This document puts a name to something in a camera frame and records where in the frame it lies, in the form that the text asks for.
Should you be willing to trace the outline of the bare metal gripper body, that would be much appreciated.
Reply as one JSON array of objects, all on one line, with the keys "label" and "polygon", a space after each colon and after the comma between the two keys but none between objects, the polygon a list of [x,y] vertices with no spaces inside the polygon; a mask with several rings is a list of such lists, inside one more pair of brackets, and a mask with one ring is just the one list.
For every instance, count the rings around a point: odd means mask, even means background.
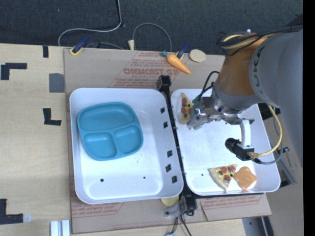
[{"label": "bare metal gripper body", "polygon": [[207,123],[223,120],[239,125],[239,114],[254,104],[254,96],[210,96],[202,97],[196,109],[197,119],[206,118]]}]

